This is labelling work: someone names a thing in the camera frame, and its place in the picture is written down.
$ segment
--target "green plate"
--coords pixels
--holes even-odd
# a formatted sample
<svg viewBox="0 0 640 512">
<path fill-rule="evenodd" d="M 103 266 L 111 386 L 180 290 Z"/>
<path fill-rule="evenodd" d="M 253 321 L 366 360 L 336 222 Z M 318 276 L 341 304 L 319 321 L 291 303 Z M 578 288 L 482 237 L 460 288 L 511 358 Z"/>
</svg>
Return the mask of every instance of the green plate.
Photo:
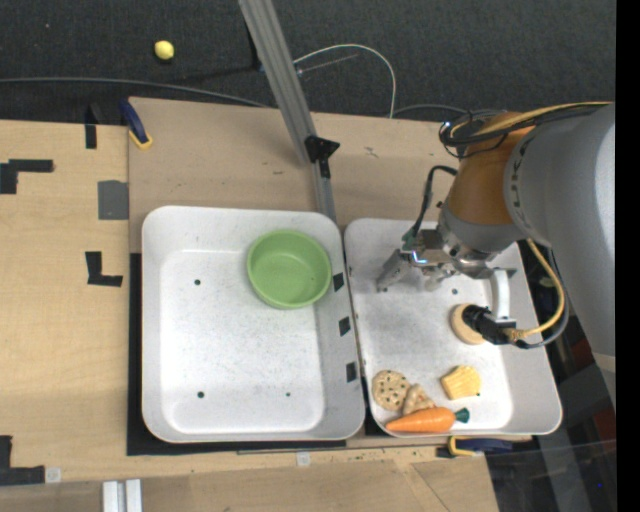
<svg viewBox="0 0 640 512">
<path fill-rule="evenodd" d="M 247 271 L 258 297 L 280 309 L 313 304 L 331 283 L 325 249 L 309 235 L 289 229 L 258 238 L 249 249 Z"/>
</svg>

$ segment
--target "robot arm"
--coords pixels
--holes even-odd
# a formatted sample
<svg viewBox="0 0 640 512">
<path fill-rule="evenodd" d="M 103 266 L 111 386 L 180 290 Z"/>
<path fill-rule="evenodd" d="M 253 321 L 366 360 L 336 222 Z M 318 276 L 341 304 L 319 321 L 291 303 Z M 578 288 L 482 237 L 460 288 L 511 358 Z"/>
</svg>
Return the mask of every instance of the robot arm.
<svg viewBox="0 0 640 512">
<path fill-rule="evenodd" d="M 491 260 L 517 240 L 552 248 L 615 407 L 615 105 L 505 113 L 464 137 L 462 126 L 441 131 L 445 146 L 465 152 L 437 228 L 405 234 L 378 288 L 413 267 L 427 289 L 456 273 L 491 278 Z M 462 318 L 494 342 L 523 333 L 480 308 Z"/>
</svg>

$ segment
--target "wooden table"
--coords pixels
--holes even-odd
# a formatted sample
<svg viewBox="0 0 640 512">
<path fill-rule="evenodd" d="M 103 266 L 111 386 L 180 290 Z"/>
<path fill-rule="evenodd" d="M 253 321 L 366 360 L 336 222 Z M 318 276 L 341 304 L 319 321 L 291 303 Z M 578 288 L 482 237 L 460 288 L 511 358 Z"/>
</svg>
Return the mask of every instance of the wooden table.
<svg viewBox="0 0 640 512">
<path fill-rule="evenodd" d="M 186 494 L 200 510 L 204 502 L 196 502 L 211 492 L 205 484 L 212 472 L 229 484 L 224 495 L 237 506 L 248 507 L 262 493 L 274 505 L 285 496 L 292 510 L 327 510 L 326 500 L 335 496 L 321 496 L 318 486 L 335 484 L 345 510 L 358 510 L 355 503 L 390 510 L 389 500 L 403 510 L 456 510 L 470 499 L 474 510 L 497 510 L 485 459 L 436 459 L 433 443 L 406 446 L 358 435 L 346 449 L 312 452 L 306 468 L 297 467 L 295 452 L 126 455 L 129 255 L 139 251 L 145 212 L 168 202 L 315 206 L 309 170 L 296 160 L 278 111 L 132 103 L 154 137 L 148 152 L 120 126 L 98 125 L 97 148 L 87 149 L 83 125 L 0 122 L 1 163 L 52 159 L 55 165 L 52 173 L 19 173 L 17 193 L 0 195 L 0 435 L 13 436 L 12 466 L 60 468 L 70 493 L 79 485 L 73 482 L 144 478 L 152 510 L 170 510 L 168 503 Z M 341 227 L 359 217 L 413 219 L 429 168 L 455 165 L 434 123 L 313 117 L 320 136 L 342 144 L 331 159 Z M 174 137 L 176 130 L 202 135 L 185 140 Z M 98 183 L 109 180 L 129 183 L 129 220 L 99 218 Z M 437 181 L 434 203 L 450 186 L 448 177 Z M 433 210 L 427 220 L 435 219 Z M 87 284 L 88 251 L 102 253 L 104 274 L 123 276 L 120 287 Z M 236 476 L 255 481 L 253 490 L 234 488 Z M 14 505 L 25 496 L 45 500 L 46 488 L 0 497 L 16 499 L 7 501 Z M 473 496 L 464 488 L 473 488 Z M 318 494 L 315 504 L 306 500 L 309 492 Z"/>
</svg>

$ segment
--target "white tray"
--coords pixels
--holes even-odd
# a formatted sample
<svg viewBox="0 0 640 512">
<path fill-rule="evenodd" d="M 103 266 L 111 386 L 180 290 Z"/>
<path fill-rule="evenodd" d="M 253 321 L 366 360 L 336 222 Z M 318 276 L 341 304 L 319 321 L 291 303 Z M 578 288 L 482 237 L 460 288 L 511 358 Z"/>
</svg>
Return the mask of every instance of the white tray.
<svg viewBox="0 0 640 512">
<path fill-rule="evenodd" d="M 456 423 L 456 435 L 546 434 L 562 418 L 556 384 L 544 348 L 522 350 L 483 343 L 467 345 L 449 327 L 449 313 L 462 303 L 491 306 L 487 280 L 466 276 L 446 279 L 435 292 L 424 289 L 418 269 L 386 293 L 376 291 L 382 265 L 399 247 L 412 222 L 360 219 L 345 233 L 345 251 L 361 357 L 368 387 L 380 370 L 405 374 L 422 384 L 438 405 L 458 410 L 466 407 L 471 419 Z M 425 223 L 423 227 L 435 227 Z M 510 279 L 511 316 L 520 327 L 538 325 L 517 245 L 497 257 L 493 267 L 515 268 Z M 533 336 L 531 340 L 539 341 Z M 457 365 L 474 366 L 483 385 L 479 397 L 450 401 L 440 377 Z M 380 427 L 396 437 L 415 437 L 387 431 L 384 425 L 398 416 L 382 409 L 370 396 L 371 412 Z"/>
<path fill-rule="evenodd" d="M 274 309 L 251 288 L 247 250 L 281 228 L 311 235 L 329 254 L 338 277 L 313 306 Z M 151 212 L 142 228 L 142 412 L 149 430 L 176 443 L 353 435 L 364 403 L 343 258 L 337 226 L 318 213 Z"/>
</svg>

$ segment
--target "carrot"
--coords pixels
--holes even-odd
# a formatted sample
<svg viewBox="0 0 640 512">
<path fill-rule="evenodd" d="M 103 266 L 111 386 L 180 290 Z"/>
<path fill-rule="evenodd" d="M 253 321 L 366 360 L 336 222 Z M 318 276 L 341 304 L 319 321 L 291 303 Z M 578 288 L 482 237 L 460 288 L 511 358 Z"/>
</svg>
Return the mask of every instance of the carrot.
<svg viewBox="0 0 640 512">
<path fill-rule="evenodd" d="M 454 413 L 446 407 L 422 409 L 390 421 L 387 428 L 400 432 L 438 433 L 449 431 L 456 421 L 469 421 L 469 411 L 464 408 Z"/>
</svg>

